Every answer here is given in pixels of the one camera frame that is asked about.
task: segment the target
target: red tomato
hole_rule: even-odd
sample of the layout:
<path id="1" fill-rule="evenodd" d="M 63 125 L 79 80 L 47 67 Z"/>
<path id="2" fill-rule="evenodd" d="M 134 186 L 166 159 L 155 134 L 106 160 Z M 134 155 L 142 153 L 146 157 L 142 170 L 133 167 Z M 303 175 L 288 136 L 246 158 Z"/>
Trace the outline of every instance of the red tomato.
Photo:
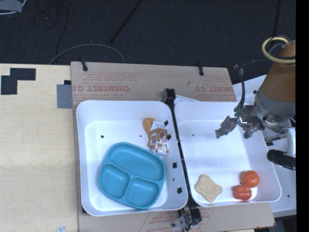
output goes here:
<path id="1" fill-rule="evenodd" d="M 242 184 L 234 187 L 235 199 L 248 200 L 251 196 L 251 187 L 249 185 Z"/>
<path id="2" fill-rule="evenodd" d="M 241 177 L 241 182 L 243 184 L 247 184 L 250 187 L 254 188 L 256 187 L 260 182 L 260 176 L 257 174 L 256 171 L 248 170 L 243 173 Z"/>

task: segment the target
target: yellow cable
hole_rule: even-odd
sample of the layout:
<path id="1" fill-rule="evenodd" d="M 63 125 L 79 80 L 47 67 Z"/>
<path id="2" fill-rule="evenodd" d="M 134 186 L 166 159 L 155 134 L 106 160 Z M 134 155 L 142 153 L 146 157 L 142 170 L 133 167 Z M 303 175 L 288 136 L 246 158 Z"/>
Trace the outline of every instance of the yellow cable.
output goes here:
<path id="1" fill-rule="evenodd" d="M 286 44 L 289 43 L 289 41 L 283 37 L 271 37 L 267 40 L 264 41 L 264 43 L 262 44 L 262 52 L 263 54 L 265 55 L 266 58 L 268 58 L 269 60 L 271 61 L 274 61 L 274 62 L 278 62 L 278 63 L 284 63 L 284 64 L 295 64 L 296 63 L 296 60 L 295 59 L 281 59 L 281 58 L 276 58 L 272 55 L 270 55 L 266 49 L 265 49 L 265 46 L 267 45 L 267 43 L 269 43 L 270 41 L 275 41 L 275 40 L 279 40 L 279 41 L 283 41 L 285 42 Z"/>

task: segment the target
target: black fabric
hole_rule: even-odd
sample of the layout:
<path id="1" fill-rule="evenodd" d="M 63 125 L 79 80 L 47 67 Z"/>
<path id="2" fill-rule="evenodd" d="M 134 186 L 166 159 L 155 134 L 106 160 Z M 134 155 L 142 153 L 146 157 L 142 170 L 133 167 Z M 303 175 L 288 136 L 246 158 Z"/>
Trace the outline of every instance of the black fabric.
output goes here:
<path id="1" fill-rule="evenodd" d="M 0 15 L 0 63 L 69 65 L 86 62 L 227 67 L 265 59 L 261 45 L 296 33 L 296 0 L 28 0 L 22 13 Z M 131 15 L 117 37 L 110 40 Z M 244 69 L 248 80 L 270 61 Z"/>

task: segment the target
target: cardboard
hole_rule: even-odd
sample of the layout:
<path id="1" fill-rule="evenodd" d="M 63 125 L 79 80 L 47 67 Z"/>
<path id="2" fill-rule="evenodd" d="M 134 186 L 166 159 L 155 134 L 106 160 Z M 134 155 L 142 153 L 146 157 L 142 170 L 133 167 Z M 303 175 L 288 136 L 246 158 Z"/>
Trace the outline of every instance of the cardboard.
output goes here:
<path id="1" fill-rule="evenodd" d="M 72 103 L 76 156 L 78 216 L 80 232 L 153 232 L 171 230 L 178 211 L 139 212 L 126 215 L 93 217 L 83 213 L 80 192 L 79 149 L 76 108 L 85 100 L 156 101 L 165 88 L 177 95 L 199 101 L 236 101 L 226 68 L 160 66 L 86 62 L 71 63 Z M 274 226 L 268 203 L 200 208 L 202 221 L 192 232 L 219 232 Z"/>

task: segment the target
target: blue divided plate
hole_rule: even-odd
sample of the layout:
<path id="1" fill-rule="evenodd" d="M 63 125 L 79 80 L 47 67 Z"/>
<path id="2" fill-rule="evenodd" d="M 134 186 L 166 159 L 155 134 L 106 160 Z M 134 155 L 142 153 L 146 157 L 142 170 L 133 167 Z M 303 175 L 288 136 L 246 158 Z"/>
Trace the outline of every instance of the blue divided plate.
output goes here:
<path id="1" fill-rule="evenodd" d="M 98 176 L 102 192 L 111 199 L 137 209 L 146 209 L 158 199 L 166 176 L 163 160 L 137 145 L 114 144 Z"/>

